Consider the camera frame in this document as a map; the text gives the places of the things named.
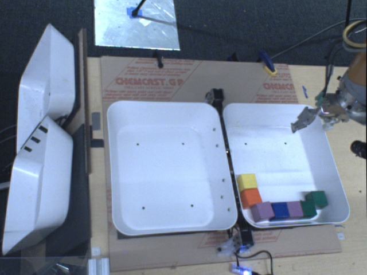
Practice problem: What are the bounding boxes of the thin black and white rod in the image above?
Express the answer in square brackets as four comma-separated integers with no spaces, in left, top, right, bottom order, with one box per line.
[216,101,248,233]

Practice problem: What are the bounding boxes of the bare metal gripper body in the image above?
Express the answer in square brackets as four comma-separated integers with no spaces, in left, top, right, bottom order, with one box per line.
[317,91,367,126]

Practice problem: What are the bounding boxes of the green cube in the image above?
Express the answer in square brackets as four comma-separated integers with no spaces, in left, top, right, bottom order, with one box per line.
[300,199,318,218]
[304,190,329,209]

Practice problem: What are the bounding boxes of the yellow cube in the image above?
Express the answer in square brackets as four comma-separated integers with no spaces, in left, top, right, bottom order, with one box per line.
[236,173,258,194]

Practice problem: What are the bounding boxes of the blue cube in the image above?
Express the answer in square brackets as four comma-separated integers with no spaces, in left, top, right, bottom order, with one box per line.
[270,202,291,220]

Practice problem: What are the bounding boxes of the white plastic tray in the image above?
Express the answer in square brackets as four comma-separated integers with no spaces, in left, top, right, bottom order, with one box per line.
[106,100,239,237]
[222,102,351,229]

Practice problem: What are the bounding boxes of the purple cube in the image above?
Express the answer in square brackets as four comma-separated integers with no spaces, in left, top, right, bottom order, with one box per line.
[286,201,304,219]
[251,201,275,223]

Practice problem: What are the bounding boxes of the orange cube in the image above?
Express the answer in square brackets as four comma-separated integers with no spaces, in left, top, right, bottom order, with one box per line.
[239,187,263,210]

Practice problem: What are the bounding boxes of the brown cardboard board, red print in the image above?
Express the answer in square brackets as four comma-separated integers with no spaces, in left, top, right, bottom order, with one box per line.
[100,56,343,272]

